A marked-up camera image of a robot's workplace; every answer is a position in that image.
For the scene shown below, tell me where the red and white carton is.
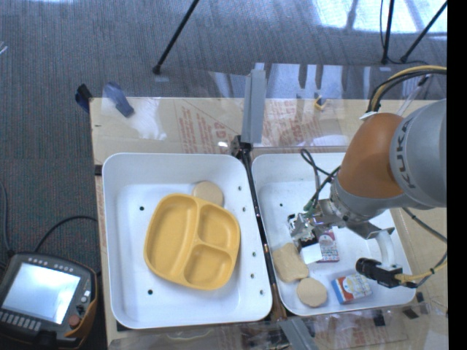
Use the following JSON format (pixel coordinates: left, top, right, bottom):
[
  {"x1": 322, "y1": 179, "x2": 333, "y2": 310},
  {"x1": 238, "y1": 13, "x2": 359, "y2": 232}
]
[{"x1": 316, "y1": 227, "x2": 340, "y2": 264}]

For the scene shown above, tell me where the black cylinder on white bracket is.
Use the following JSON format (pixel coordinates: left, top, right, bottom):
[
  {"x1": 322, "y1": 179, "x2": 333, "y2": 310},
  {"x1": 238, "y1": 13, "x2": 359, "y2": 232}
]
[{"x1": 355, "y1": 227, "x2": 404, "y2": 289}]

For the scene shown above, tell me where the brown cardboard board red print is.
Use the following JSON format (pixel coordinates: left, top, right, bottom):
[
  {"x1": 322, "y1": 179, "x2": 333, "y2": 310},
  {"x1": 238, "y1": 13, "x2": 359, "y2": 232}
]
[{"x1": 89, "y1": 96, "x2": 448, "y2": 350}]

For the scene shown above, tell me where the yellow divided plate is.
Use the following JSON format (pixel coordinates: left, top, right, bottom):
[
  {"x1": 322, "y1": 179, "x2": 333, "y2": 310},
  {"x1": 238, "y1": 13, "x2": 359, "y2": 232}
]
[{"x1": 143, "y1": 192, "x2": 242, "y2": 291}]

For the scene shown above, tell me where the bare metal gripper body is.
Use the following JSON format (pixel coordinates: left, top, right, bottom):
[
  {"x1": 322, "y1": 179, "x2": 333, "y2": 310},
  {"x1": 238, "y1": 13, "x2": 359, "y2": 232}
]
[{"x1": 290, "y1": 199, "x2": 347, "y2": 241}]

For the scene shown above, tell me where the red blue white carton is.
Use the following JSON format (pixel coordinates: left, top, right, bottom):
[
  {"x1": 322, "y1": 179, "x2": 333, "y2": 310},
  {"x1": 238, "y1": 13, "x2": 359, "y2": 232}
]
[{"x1": 331, "y1": 272, "x2": 373, "y2": 305}]

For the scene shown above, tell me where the white box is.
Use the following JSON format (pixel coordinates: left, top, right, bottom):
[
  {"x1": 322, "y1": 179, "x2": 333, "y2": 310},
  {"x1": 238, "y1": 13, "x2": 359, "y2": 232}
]
[{"x1": 299, "y1": 244, "x2": 324, "y2": 265}]

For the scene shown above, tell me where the tan round biscuit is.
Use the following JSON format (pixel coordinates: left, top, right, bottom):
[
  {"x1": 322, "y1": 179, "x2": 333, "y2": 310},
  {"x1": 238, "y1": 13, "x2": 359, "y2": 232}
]
[
  {"x1": 192, "y1": 180, "x2": 225, "y2": 207},
  {"x1": 296, "y1": 277, "x2": 328, "y2": 308}
]

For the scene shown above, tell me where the tan bread slice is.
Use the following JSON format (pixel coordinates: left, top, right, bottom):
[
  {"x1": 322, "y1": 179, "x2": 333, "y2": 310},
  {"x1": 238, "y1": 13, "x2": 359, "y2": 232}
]
[{"x1": 271, "y1": 241, "x2": 310, "y2": 283}]

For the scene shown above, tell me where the black block with wires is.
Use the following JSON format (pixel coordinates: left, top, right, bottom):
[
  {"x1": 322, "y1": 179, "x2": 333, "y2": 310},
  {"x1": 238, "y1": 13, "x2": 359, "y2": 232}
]
[{"x1": 229, "y1": 135, "x2": 255, "y2": 160}]

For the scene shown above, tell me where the white plastic tray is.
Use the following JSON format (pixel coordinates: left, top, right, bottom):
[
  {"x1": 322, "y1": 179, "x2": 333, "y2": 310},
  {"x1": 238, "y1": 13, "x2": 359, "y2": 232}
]
[
  {"x1": 251, "y1": 152, "x2": 417, "y2": 317},
  {"x1": 101, "y1": 152, "x2": 274, "y2": 330}
]

